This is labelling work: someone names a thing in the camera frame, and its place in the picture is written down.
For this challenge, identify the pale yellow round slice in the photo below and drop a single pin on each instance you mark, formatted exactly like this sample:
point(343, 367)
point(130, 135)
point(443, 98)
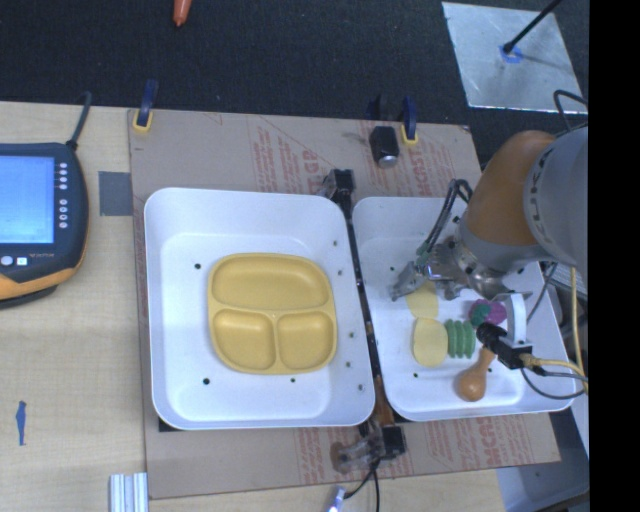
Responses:
point(423, 304)

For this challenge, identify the orange carrot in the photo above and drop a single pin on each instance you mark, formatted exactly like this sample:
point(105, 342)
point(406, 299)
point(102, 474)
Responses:
point(181, 11)

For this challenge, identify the brown cardboard board, red print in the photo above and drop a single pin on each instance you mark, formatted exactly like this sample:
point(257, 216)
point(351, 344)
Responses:
point(225, 150)

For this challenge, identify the small black can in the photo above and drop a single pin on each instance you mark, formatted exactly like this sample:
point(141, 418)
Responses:
point(384, 145)

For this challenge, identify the tan toy drumstick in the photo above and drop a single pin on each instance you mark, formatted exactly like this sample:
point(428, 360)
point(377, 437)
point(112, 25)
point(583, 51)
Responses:
point(472, 382)

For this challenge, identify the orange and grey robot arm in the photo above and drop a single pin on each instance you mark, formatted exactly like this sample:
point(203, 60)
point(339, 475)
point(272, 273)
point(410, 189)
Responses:
point(505, 200)

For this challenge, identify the green ribbed toy vegetable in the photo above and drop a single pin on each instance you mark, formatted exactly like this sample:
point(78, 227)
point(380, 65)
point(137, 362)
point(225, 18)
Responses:
point(460, 339)

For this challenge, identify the white plastic tray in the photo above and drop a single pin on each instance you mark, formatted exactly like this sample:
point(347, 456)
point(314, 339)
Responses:
point(395, 240)
point(185, 310)

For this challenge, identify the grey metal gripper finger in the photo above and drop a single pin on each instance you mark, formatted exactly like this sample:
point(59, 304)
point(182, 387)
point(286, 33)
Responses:
point(452, 291)
point(407, 282)

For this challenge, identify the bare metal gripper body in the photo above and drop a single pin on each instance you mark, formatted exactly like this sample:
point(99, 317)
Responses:
point(462, 267)

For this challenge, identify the black cylinder on white bracket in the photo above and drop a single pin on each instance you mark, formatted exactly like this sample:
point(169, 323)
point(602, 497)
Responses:
point(515, 320)

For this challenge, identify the pale yellow oval slice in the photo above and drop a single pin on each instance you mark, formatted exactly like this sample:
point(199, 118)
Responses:
point(429, 342)

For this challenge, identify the purple grapes with green leaf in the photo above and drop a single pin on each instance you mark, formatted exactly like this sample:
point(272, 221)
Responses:
point(487, 312)

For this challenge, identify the yellow divided plate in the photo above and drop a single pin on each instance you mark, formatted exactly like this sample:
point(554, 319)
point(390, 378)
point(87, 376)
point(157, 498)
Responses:
point(272, 312)

